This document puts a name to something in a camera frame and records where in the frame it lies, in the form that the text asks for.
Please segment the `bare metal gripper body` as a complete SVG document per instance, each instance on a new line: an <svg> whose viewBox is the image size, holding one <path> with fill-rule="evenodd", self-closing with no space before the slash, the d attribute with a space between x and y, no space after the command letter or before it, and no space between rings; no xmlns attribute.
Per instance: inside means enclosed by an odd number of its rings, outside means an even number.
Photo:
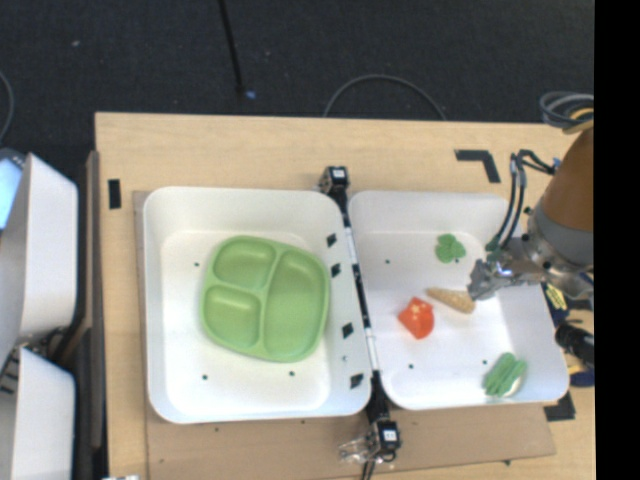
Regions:
<svg viewBox="0 0 640 480"><path fill-rule="evenodd" d="M520 236L504 244L494 237L485 251L483 281L491 289L550 280L554 249L544 238Z"/></svg>

